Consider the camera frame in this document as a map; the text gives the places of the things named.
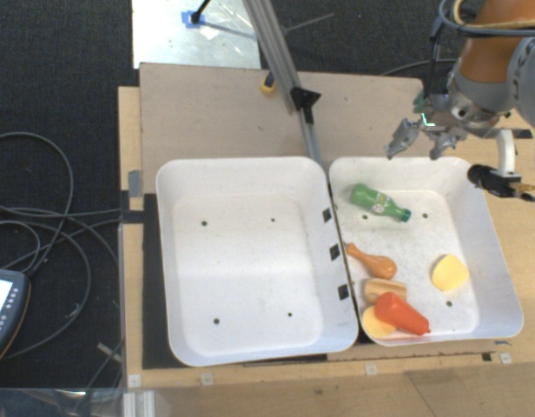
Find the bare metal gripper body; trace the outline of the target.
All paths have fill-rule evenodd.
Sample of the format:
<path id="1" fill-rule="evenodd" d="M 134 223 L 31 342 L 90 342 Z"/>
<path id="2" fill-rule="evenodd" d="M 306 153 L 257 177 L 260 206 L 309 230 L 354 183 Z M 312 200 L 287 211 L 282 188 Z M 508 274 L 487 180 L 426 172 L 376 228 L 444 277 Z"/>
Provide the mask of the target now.
<path id="1" fill-rule="evenodd" d="M 459 142 L 469 135 L 494 139 L 501 131 L 499 118 L 463 95 L 431 94 L 420 112 L 420 129 L 435 142 Z"/>

